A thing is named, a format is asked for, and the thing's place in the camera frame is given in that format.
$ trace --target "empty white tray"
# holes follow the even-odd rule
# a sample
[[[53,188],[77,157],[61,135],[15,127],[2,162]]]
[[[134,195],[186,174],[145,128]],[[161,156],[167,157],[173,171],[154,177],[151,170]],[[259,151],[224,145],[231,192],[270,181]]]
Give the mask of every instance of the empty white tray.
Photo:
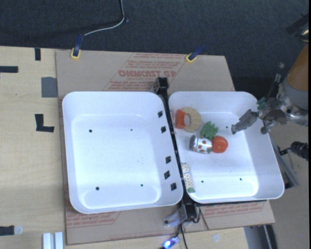
[[[202,116],[194,133],[175,129],[180,161],[188,163],[198,203],[219,203],[275,199],[284,192],[284,182],[268,134],[261,134],[257,120],[246,130],[232,134],[231,125],[248,110],[257,111],[257,100],[246,92],[176,92],[169,98],[173,122],[175,113],[193,107]],[[201,154],[189,150],[190,137],[199,135],[211,121],[229,146],[224,153]]]
[[[81,213],[151,208],[183,195],[162,100],[150,92],[63,99],[69,198]]]

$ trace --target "tin can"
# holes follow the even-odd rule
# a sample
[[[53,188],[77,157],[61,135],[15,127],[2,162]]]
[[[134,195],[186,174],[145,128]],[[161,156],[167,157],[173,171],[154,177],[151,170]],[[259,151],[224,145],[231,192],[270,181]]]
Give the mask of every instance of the tin can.
[[[209,154],[212,151],[212,141],[205,137],[193,135],[190,138],[189,149],[195,152]]]

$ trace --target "white cable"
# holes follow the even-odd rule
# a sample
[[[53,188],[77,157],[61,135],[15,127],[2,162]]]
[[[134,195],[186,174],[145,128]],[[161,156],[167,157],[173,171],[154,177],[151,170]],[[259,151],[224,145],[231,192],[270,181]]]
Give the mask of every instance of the white cable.
[[[84,37],[85,37],[85,36],[88,36],[88,35],[90,35],[90,34],[92,34],[92,33],[98,32],[98,31],[111,30],[111,29],[114,29],[114,28],[120,26],[120,25],[124,22],[124,19],[125,19],[124,11],[123,11],[123,2],[122,2],[122,0],[120,0],[120,4],[121,4],[121,11],[122,11],[122,20],[121,20],[118,24],[116,24],[116,25],[114,25],[114,26],[112,26],[112,27],[105,27],[105,28],[102,28],[102,29],[99,29],[99,30],[95,30],[95,31],[91,31],[91,32],[85,33],[85,34],[84,34]]]

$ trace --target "cardboard sheet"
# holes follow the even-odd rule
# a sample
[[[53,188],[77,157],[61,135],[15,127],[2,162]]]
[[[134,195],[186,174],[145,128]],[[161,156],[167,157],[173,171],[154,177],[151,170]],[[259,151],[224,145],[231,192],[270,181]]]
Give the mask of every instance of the cardboard sheet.
[[[56,51],[59,121],[65,189],[67,244],[80,244],[176,233],[164,228],[162,219],[176,206],[122,212],[81,214],[68,196],[62,100],[73,91],[148,91],[157,77],[167,77],[168,94],[176,91],[234,91],[223,56],[198,56],[185,62],[183,54],[82,51],[79,60],[71,50]],[[268,201],[217,204],[201,207],[203,217],[186,231],[215,230],[269,224],[274,216]]]

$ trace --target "light wood surface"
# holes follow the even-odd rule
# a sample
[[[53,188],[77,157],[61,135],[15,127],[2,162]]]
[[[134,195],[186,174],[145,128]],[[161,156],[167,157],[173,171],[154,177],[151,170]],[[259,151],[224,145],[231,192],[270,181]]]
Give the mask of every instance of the light wood surface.
[[[57,98],[41,97],[41,78],[56,77],[55,50],[1,47],[0,65],[19,72],[0,76],[0,226],[22,226],[23,234],[0,237],[0,248],[41,248],[41,235],[62,231],[64,199]],[[35,114],[54,132],[36,132]],[[65,248],[160,248],[170,237],[149,237]],[[247,249],[243,228],[186,234],[189,249]],[[175,248],[184,248],[181,242]]]

